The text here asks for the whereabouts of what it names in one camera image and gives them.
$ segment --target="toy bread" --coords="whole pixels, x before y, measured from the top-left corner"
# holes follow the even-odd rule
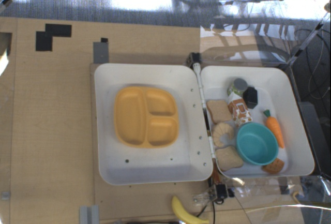
[[[228,134],[229,135],[229,139],[233,139],[234,138],[234,130],[232,128],[232,126],[230,126],[227,123],[218,123],[214,128],[213,128],[213,141],[214,141],[214,145],[217,147],[223,147],[224,143],[222,141],[220,141],[220,137],[224,134]]]
[[[224,100],[210,100],[207,102],[207,108],[214,124],[232,119],[228,104]]]
[[[233,146],[216,150],[217,163],[222,171],[227,171],[232,168],[239,168],[244,165],[237,150]]]
[[[262,170],[270,174],[279,173],[283,169],[284,164],[284,161],[276,158],[272,163],[262,166]]]

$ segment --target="bowl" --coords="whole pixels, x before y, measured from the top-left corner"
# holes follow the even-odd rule
[[[258,123],[242,125],[237,133],[236,147],[241,158],[254,165],[267,165],[278,155],[278,143],[266,126]]]

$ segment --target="toy banana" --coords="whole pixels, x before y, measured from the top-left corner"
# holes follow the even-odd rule
[[[181,221],[185,222],[186,224],[209,224],[208,220],[195,217],[188,213],[177,196],[172,197],[171,207],[176,217],[179,218]]]

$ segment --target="toy carrot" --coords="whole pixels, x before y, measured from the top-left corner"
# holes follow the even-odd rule
[[[278,146],[280,148],[284,148],[285,147],[284,139],[283,139],[283,135],[282,135],[282,132],[280,130],[280,126],[279,126],[279,123],[278,123],[277,119],[275,119],[273,116],[270,116],[270,110],[265,110],[263,113],[267,117],[265,125],[275,135],[275,137],[277,139],[277,142],[278,142]]]

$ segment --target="bread slice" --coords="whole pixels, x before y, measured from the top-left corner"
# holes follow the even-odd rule
[[[228,104],[224,100],[210,100],[207,102],[207,108],[214,124],[230,121],[232,119]]]
[[[222,171],[227,171],[232,168],[239,168],[244,165],[244,161],[240,158],[234,146],[228,146],[216,150],[217,164]]]

